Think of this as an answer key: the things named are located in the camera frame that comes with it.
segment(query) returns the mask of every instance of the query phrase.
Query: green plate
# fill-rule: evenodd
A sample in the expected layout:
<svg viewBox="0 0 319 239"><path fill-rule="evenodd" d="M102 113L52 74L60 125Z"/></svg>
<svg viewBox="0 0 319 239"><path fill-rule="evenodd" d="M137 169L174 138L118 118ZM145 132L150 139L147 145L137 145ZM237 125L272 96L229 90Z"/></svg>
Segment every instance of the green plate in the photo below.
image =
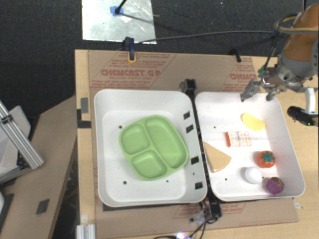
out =
<svg viewBox="0 0 319 239"><path fill-rule="evenodd" d="M173 124L153 115L125 127L120 133L122 152L135 173L145 180L165 177L188 161L188 150Z"/></svg>

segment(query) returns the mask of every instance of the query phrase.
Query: red tomato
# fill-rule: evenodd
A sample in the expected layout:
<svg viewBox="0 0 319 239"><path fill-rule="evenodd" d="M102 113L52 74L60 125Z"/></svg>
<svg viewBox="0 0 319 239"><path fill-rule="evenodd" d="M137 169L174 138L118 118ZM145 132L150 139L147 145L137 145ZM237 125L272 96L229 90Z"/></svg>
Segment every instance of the red tomato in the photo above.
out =
<svg viewBox="0 0 319 239"><path fill-rule="evenodd" d="M258 154L257 162L261 167L269 168L275 165L276 157L271 151L265 150Z"/></svg>

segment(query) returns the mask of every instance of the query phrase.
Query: cardboard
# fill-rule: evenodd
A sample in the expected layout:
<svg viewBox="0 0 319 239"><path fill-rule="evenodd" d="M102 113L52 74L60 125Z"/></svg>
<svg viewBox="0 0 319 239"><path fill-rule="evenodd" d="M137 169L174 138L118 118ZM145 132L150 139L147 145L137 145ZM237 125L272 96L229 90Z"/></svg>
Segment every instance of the cardboard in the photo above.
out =
<svg viewBox="0 0 319 239"><path fill-rule="evenodd" d="M40 116L31 143L45 163L1 190L5 196L13 194L13 200L0 239L52 237L76 152L75 140L73 97Z"/></svg>
<svg viewBox="0 0 319 239"><path fill-rule="evenodd" d="M96 224L98 239L140 237L193 231L196 224L190 224L189 216L197 213L198 204L161 207L128 208L110 210L103 208L97 192L97 160L93 99L103 88L178 90L185 79L195 79L196 92L230 91L241 92L250 79L256 79L255 71L265 60L242 57L238 63L232 56L200 54L171 54L137 52L137 62L129 64L127 53L121 51L76 51L77 109L83 110L81 100L88 99L89 111L82 114L91 122L86 129L86 139L78 143L81 224ZM90 153L87 144L92 145ZM89 181L94 181L95 193ZM272 199L241 203L222 204L223 216L206 229L250 227L268 224L293 223L298 221L294 201Z"/></svg>

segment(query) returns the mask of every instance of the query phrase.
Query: egg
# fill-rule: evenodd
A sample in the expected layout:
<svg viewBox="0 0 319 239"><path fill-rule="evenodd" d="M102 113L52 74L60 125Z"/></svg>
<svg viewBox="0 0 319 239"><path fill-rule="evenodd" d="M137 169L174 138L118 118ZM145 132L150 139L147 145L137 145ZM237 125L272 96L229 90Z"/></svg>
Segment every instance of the egg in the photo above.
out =
<svg viewBox="0 0 319 239"><path fill-rule="evenodd" d="M245 170L246 180L252 184L261 184L263 176L259 169L255 166L247 167Z"/></svg>

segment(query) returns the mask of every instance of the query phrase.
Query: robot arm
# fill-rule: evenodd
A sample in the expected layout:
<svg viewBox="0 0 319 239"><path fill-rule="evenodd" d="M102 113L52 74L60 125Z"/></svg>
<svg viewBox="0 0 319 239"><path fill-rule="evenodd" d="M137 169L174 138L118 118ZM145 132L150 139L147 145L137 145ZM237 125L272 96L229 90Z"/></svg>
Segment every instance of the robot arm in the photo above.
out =
<svg viewBox="0 0 319 239"><path fill-rule="evenodd" d="M293 28L282 27L281 24L295 19ZM276 94L290 89L297 93L305 93L307 107L291 107L288 114L295 120L306 125L318 126L318 114L314 113L314 92L317 88L306 88L303 83L318 76L318 20L319 3L308 7L303 13L290 15L278 20L275 29L278 32L289 34L289 38L278 57L275 67L267 67L267 64L258 72L261 80L251 80L246 86L244 93L240 95L243 102L257 93L263 87L269 101Z"/></svg>

